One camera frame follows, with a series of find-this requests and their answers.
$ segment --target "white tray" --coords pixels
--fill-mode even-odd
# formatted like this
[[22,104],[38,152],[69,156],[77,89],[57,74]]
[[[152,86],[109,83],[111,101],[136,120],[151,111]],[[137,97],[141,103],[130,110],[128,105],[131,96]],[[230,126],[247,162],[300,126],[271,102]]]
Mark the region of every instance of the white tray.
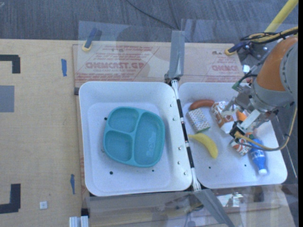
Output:
[[[186,117],[190,104],[198,99],[228,102],[237,95],[232,85],[232,83],[184,83],[180,86],[179,97],[188,134],[195,133]],[[215,141],[219,151],[218,157],[213,159],[204,146],[190,140],[196,175],[202,185],[215,189],[280,184],[286,180],[287,169],[281,151],[266,152],[268,173],[265,176],[258,175],[248,155],[242,157],[233,148],[228,147],[232,137],[218,127],[210,108],[202,107],[202,110],[211,125],[211,128],[203,133]],[[271,122],[261,125],[256,137],[268,147],[278,147]]]
[[[160,82],[87,82],[80,87],[85,184],[96,196],[182,191],[192,182],[187,150],[173,89]],[[102,146],[109,113],[119,106],[159,115],[166,140],[160,161],[149,168],[109,158]]]

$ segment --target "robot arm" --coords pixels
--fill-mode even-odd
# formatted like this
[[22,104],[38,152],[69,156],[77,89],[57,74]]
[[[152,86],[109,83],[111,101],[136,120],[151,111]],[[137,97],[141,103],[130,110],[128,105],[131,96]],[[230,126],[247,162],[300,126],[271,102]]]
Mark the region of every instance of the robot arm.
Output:
[[233,99],[248,117],[237,122],[230,132],[244,135],[273,118],[280,107],[298,106],[298,38],[288,37],[279,42],[265,60],[259,74],[250,85],[237,84],[239,93]]

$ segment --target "yellow pole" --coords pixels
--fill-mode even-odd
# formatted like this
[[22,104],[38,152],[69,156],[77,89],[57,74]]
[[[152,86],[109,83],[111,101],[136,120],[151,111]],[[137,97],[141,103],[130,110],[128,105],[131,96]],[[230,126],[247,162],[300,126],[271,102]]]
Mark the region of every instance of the yellow pole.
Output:
[[271,24],[267,27],[264,32],[275,32],[280,24],[287,18],[291,11],[298,4],[299,0],[288,0],[284,7],[280,10]]

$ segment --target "toy banana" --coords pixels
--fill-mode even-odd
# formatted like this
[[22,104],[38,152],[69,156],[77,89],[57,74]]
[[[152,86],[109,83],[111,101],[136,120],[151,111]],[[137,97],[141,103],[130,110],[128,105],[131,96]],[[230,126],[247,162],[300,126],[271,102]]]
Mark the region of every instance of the toy banana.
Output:
[[203,134],[203,133],[197,133],[197,134],[193,134],[193,135],[189,134],[188,137],[199,141],[201,144],[203,144],[207,148],[207,150],[208,150],[209,154],[212,156],[212,158],[217,158],[217,156],[218,156],[217,145],[206,134]]

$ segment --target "white bottle cap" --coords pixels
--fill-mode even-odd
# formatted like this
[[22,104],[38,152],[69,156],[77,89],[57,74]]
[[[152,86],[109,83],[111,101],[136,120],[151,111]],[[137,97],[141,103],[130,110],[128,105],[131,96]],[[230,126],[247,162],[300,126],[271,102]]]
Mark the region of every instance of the white bottle cap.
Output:
[[259,174],[260,175],[266,175],[267,174],[267,170],[266,169],[260,169],[259,170]]

